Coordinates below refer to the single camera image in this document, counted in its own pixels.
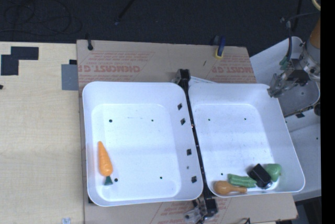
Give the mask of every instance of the robotic end effector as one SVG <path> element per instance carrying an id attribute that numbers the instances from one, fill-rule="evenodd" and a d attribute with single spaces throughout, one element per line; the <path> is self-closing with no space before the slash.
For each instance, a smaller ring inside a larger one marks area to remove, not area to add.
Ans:
<path id="1" fill-rule="evenodd" d="M 308 40 L 301 45 L 302 52 L 298 59 L 291 59 L 292 37 L 291 22 L 286 26 L 289 30 L 289 49 L 286 56 L 280 62 L 283 73 L 273 75 L 270 88 L 267 90 L 271 97 L 280 97 L 285 91 L 294 86 L 304 86 L 308 81 L 320 82 L 320 24 L 321 17 L 311 32 Z"/>

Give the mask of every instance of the white plate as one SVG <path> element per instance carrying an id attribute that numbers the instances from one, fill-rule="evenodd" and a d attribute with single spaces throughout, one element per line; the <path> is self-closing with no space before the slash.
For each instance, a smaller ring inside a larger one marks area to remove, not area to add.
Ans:
<path id="1" fill-rule="evenodd" d="M 83 89 L 83 106 L 87 190 L 95 204 L 116 206 L 200 196 L 203 181 L 181 87 L 173 83 L 92 82 Z M 113 185 L 105 186 L 105 177 L 98 170 L 98 141 L 103 142 L 113 164 Z"/>
<path id="2" fill-rule="evenodd" d="M 189 88 L 206 180 L 213 193 L 215 181 L 227 181 L 228 174 L 247 176 L 258 163 L 264 167 L 279 163 L 282 174 L 278 181 L 266 190 L 248 188 L 246 194 L 232 192 L 229 196 L 304 188 L 304 174 L 280 104 L 268 95 L 267 88 L 265 84 L 208 83 Z"/>

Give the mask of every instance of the white tray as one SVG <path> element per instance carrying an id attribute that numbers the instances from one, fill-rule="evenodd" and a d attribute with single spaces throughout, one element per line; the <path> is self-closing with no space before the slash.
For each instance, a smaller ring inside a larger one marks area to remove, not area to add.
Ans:
<path id="1" fill-rule="evenodd" d="M 215 181 L 228 174 L 247 176 L 260 163 L 279 163 L 277 182 L 263 190 L 248 188 L 222 197 L 298 192 L 305 177 L 287 130 L 277 98 L 270 98 L 265 84 L 198 83 L 189 88 L 194 122 L 206 180 L 215 193 Z"/>
<path id="2" fill-rule="evenodd" d="M 95 204 L 116 206 L 200 196 L 202 175 L 181 87 L 173 83 L 92 82 L 83 89 L 83 106 L 87 190 Z M 99 173 L 98 141 L 111 158 L 113 185 L 104 186 L 105 177 Z"/>

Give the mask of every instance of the orange carrot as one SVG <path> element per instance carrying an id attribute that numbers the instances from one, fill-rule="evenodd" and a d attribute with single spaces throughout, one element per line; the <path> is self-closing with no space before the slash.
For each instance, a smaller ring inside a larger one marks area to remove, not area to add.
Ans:
<path id="1" fill-rule="evenodd" d="M 110 178 L 110 175 L 113 172 L 113 166 L 108 156 L 108 152 L 106 151 L 101 141 L 98 142 L 98 155 L 99 155 L 99 171 L 101 175 L 106 177 L 105 185 L 113 184 Z"/>

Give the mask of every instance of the light wood surface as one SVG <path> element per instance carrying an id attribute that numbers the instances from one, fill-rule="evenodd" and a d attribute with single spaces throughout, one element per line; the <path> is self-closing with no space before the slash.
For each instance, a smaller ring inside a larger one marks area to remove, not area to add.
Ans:
<path id="1" fill-rule="evenodd" d="M 0 43 L 39 47 L 20 60 L 18 76 L 0 76 L 0 223 L 84 221 L 78 91 L 63 91 L 61 64 L 75 44 Z"/>

